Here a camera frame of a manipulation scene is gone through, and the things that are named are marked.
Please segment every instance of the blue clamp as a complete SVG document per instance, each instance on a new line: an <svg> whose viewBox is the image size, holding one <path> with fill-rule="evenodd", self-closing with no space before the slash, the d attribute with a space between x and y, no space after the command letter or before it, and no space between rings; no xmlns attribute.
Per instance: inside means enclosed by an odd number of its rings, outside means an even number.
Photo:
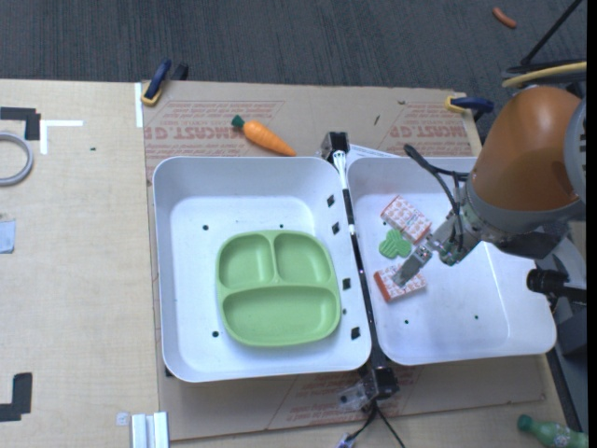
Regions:
<svg viewBox="0 0 597 448"><path fill-rule="evenodd" d="M156 74L151 78L149 85L141 94L141 101L144 105L153 106L155 105L160 96L161 96L161 82L166 78L166 74L170 67L172 66L172 60L164 58L158 69L156 70Z"/></svg>
<svg viewBox="0 0 597 448"><path fill-rule="evenodd" d="M492 101L473 96L465 96L463 98L452 98L451 96L448 96L444 102L444 106L454 113L464 113L465 109L474 109L475 121L485 113L491 113L493 111Z"/></svg>

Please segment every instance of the white tape mark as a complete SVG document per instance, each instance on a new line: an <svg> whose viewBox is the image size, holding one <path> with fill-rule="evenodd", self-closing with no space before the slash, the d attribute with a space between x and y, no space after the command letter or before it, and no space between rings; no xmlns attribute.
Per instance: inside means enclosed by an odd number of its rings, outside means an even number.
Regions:
<svg viewBox="0 0 597 448"><path fill-rule="evenodd" d="M143 128L143 103L141 102L141 83L134 84L134 110L137 117L137 128Z"/></svg>
<svg viewBox="0 0 597 448"><path fill-rule="evenodd" d="M39 121L39 152L48 154L48 125L44 120Z"/></svg>
<svg viewBox="0 0 597 448"><path fill-rule="evenodd" d="M396 154L386 153L379 151L378 149L372 149L370 147L363 147L357 145L351 145L350 151L346 154L346 167L349 167L356 160L361 158L399 158Z"/></svg>
<svg viewBox="0 0 597 448"><path fill-rule="evenodd" d="M82 119L42 119L39 121L39 152L48 154L48 128L50 126L73 127L83 126Z"/></svg>

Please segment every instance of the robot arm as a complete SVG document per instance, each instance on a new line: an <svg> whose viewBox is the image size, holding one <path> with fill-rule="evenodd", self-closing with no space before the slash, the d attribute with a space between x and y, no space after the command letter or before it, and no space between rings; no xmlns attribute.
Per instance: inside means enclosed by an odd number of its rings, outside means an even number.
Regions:
<svg viewBox="0 0 597 448"><path fill-rule="evenodd" d="M568 91L532 87L515 95L498 115L464 186L456 188L457 204L452 201L446 220L413 251L394 281L404 286L434 251L452 266L481 241L508 254L545 258L562 237L545 233L543 226L586 214L585 121L586 99Z"/></svg>

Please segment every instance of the black tape mark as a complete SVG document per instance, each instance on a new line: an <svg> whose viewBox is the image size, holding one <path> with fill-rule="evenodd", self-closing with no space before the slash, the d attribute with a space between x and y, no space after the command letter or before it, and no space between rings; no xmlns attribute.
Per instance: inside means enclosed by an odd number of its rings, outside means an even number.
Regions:
<svg viewBox="0 0 597 448"><path fill-rule="evenodd" d="M0 403L0 422L18 422L21 415L31 413L34 376L17 373L12 379L12 402Z"/></svg>
<svg viewBox="0 0 597 448"><path fill-rule="evenodd" d="M35 108L0 108L0 119L16 119L25 121L25 139L27 141L39 141L39 121L41 115L37 114Z"/></svg>

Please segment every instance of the white bracket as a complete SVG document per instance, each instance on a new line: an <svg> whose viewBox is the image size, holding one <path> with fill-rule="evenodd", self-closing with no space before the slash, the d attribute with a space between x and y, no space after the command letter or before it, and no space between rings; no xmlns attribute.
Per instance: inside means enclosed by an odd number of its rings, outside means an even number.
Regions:
<svg viewBox="0 0 597 448"><path fill-rule="evenodd" d="M131 448L169 448L168 414L134 414L131 417Z"/></svg>

